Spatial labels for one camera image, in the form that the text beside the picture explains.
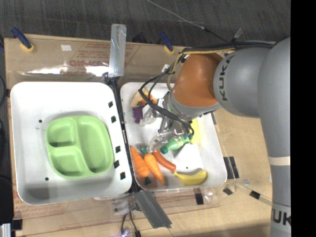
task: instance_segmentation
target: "gray carpet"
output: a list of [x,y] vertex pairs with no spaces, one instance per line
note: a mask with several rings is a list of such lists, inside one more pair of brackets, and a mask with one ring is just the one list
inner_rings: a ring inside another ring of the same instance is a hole
[[[148,42],[156,43],[164,31],[173,45],[181,46],[230,41],[239,28],[241,40],[280,41],[290,36],[291,0],[150,1],[0,0],[0,33],[10,38],[15,26],[29,34],[109,40],[111,25],[119,23],[127,26],[127,41],[143,32]],[[0,75],[5,79],[4,66],[0,53]],[[7,142],[5,102],[0,119]],[[8,143],[0,152],[0,175],[11,176]]]

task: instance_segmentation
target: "banana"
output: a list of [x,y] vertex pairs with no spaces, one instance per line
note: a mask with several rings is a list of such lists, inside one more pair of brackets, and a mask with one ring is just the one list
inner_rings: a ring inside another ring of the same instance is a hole
[[175,176],[179,178],[179,180],[185,184],[185,185],[196,185],[202,183],[206,177],[207,177],[207,172],[206,170],[201,170],[195,175],[184,175],[184,174],[179,174],[178,172],[173,173]]

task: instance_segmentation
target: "orange carrot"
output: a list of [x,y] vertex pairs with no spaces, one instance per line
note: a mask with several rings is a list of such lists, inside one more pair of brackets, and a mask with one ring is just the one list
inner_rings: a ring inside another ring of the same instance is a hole
[[149,168],[146,165],[144,159],[139,155],[134,147],[130,147],[130,152],[132,154],[132,159],[135,164],[135,171],[141,177],[148,177],[149,175]]
[[147,164],[150,172],[162,183],[164,184],[164,177],[162,175],[162,172],[159,168],[159,165],[157,163],[156,158],[152,154],[145,154],[144,155],[144,161]]
[[165,157],[162,156],[160,153],[159,149],[154,151],[153,156],[156,158],[156,160],[165,168],[170,169],[171,171],[175,171],[177,166],[174,165],[173,163],[169,162]]

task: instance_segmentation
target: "green plate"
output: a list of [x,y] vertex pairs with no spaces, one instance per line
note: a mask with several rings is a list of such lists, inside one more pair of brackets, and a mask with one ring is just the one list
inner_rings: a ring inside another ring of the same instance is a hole
[[46,146],[51,166],[64,178],[104,173],[114,161],[108,130],[94,116],[53,120],[46,129]]

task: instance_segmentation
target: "bottle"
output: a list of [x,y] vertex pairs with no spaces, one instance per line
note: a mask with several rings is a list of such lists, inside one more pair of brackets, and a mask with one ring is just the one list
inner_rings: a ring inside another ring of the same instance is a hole
[[190,141],[190,138],[187,134],[181,134],[180,136],[174,136],[172,137],[167,145],[162,146],[160,148],[160,152],[162,154],[166,154],[169,150],[176,150],[182,147],[184,144]]

